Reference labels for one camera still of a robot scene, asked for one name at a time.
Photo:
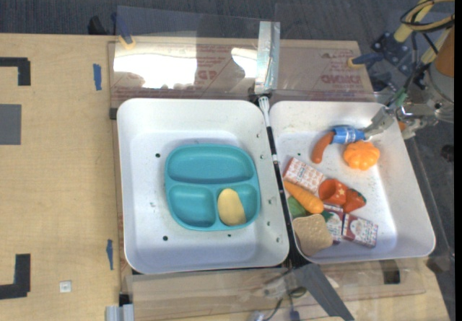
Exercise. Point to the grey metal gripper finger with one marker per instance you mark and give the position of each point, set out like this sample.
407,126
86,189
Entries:
382,118
379,131

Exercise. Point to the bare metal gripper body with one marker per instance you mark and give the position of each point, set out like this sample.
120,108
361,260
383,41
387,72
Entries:
420,111

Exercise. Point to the blue can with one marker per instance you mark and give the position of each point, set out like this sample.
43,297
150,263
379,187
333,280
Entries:
346,135

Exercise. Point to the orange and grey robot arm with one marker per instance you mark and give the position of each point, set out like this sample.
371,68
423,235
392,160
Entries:
444,60

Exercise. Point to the orange pumpkin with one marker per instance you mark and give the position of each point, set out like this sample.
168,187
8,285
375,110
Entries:
361,155

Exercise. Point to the brown sausage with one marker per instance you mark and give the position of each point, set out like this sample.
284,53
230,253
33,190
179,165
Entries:
320,148

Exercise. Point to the white plastic tray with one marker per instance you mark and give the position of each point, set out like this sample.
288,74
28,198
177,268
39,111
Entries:
144,175
393,197

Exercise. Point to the red strawberry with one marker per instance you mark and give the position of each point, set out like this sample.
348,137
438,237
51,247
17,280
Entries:
355,200

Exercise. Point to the orange cup with yellow star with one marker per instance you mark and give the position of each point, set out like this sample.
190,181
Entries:
334,192

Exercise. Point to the orange patterned white carton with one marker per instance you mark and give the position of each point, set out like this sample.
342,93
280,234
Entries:
303,174

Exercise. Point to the orange carrot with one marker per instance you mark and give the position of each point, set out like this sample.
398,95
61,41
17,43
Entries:
305,198

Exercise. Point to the red and white carton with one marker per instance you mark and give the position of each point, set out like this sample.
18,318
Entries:
361,230
335,224

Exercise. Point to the green toy vegetable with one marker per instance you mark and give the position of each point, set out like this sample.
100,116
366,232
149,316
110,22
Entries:
296,208

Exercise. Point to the brown bread slice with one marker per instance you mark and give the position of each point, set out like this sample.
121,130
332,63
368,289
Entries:
312,234

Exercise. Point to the brown cardboard board red print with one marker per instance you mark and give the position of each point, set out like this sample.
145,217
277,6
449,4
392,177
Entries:
361,285

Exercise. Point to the yellow potato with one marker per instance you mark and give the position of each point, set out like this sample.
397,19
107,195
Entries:
231,207

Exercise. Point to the teal divided plate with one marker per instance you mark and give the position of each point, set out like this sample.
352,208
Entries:
202,164

